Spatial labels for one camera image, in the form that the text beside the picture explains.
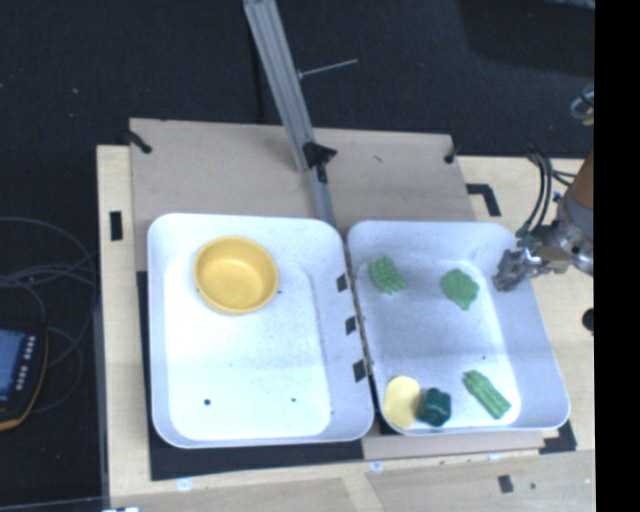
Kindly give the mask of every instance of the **black floor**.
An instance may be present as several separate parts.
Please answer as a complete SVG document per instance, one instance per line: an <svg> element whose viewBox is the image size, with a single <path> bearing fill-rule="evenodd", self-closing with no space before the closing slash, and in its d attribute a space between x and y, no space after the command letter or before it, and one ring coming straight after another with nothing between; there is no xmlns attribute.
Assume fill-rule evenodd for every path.
<svg viewBox="0 0 640 512"><path fill-rule="evenodd" d="M593 127L570 115L594 80L593 10L543 0L279 7L300 70L358 60L304 78L314 126L449 133L462 154L522 155L535 142L582 158L593 143ZM0 507L102 492L95 333L84 331L99 290L78 278L90 279L86 264L51 273L83 258L65 234L8 217L64 230L99 268L96 146L122 143L131 117L279 123L267 89L260 115L250 55L241 0L0 3L0 276L47 265L56 279L30 289L66 333L52 337L65 357L48 372L41 411L0 432ZM0 287L6 309L31 300Z"/></svg>

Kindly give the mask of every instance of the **bowl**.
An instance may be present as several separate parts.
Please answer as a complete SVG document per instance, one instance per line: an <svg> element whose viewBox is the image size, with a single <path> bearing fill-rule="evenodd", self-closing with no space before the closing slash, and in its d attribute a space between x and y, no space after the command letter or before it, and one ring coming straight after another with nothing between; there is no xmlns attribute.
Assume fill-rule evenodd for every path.
<svg viewBox="0 0 640 512"><path fill-rule="evenodd" d="M244 314L267 305L278 290L278 267L269 252L248 238L212 240L196 255L198 292L214 310Z"/></svg>

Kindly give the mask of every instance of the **white tray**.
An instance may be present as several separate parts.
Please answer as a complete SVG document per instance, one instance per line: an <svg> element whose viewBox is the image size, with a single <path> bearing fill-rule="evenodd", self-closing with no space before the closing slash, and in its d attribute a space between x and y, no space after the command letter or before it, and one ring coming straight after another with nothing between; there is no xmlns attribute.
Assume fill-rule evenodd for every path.
<svg viewBox="0 0 640 512"><path fill-rule="evenodd" d="M552 429L566 421L569 401L531 283L498 292L491 280L504 250L516 247L509 231L485 222L365 221L349 231L347 245L380 402L397 375L452 398L442 427L415 421L398 432ZM399 293L382 293L369 276L369 263L383 256L407 283ZM466 311L440 289L454 268L480 286ZM511 402L500 420L464 388L463 372L472 369Z"/></svg>
<svg viewBox="0 0 640 512"><path fill-rule="evenodd" d="M206 242L250 238L280 286L264 308L227 316L192 277ZM152 416L181 448L347 441L373 422L340 235L312 219L168 214L148 232Z"/></svg>

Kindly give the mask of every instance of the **wooden table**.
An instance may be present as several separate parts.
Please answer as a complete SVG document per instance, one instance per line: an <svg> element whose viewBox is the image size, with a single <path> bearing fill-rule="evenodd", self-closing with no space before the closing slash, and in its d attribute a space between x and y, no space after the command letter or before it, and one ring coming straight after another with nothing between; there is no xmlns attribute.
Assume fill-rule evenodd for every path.
<svg viewBox="0 0 640 512"><path fill-rule="evenodd" d="M306 179L291 168L281 127L134 120L133 128L154 147L154 166L171 161L168 173L173 172L171 165L195 165L193 159L197 164L199 158L210 162L207 165L215 171L219 164L201 153L222 154L225 165L237 170L240 179L237 182L227 176L226 188L219 189L221 197L215 204L222 204L225 213L270 211L269 201L252 201L248 199L251 195L244 204L234 203L234 211L224 205L224 196L228 196L224 190L242 194L243 187L255 186L251 173L256 167L253 171L246 167L249 158L261 162L267 175L286 176L282 179L289 188L278 186L275 190L287 190L289 195L275 198L276 203L288 199L288 208L296 208L299 216L313 215L302 185ZM181 134L177 142L176 134ZM330 129L319 129L316 135L321 144L335 147L339 156L344 154L328 167L341 232L362 215L431 220L445 210L444 218L490 220L515 231L535 202L538 173L524 158L457 157L452 175L442 181L419 169L440 162L450 145L447 136ZM233 144L244 148L242 154L233 150ZM193 151L187 154L184 149L189 147ZM593 280L573 268L563 275L537 278L533 285L570 397L575 450L553 449L562 445L559 436L566 430L513 437L444 437L442 442L419 446L419 456L413 445L405 446L402 440L389 448L386 441L381 444L380 439L370 436L366 441L369 456L363 461L153 481L135 277L145 260L140 256L144 251L140 233L162 208L182 210L191 203L176 193L175 204L154 209L156 202L149 202L149 197L163 197L170 191L160 190L160 178L140 184L144 177L136 174L134 165L139 169L142 164L136 162L142 155L136 152L139 149L133 146L97 149L109 494L113 506L162 511L211 510L212 504L215 510L261 511L404 511L423 510L427 505L438 511L529 510L532 503L545 510L595 508L594 341L581 325L583 313L593 306ZM362 162L366 154L370 159ZM391 163L394 174L389 176ZM559 170L576 172L581 161L553 163ZM341 174L342 166L356 170ZM467 195L465 183L492 191L502 215L491 215L482 195ZM141 197L140 190L149 193ZM218 213L217 206L212 206L211 212ZM276 209L274 214L281 213ZM114 218L121 220L122 227L116 236L112 236ZM550 447L550 453L541 455L540 448L545 446Z"/></svg>

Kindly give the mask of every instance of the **electronic device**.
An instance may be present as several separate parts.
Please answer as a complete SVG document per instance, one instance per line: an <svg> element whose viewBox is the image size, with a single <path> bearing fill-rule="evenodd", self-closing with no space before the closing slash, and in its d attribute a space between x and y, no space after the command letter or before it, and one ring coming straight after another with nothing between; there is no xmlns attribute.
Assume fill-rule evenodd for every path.
<svg viewBox="0 0 640 512"><path fill-rule="evenodd" d="M0 315L0 431L17 427L31 412L48 351L45 326Z"/></svg>

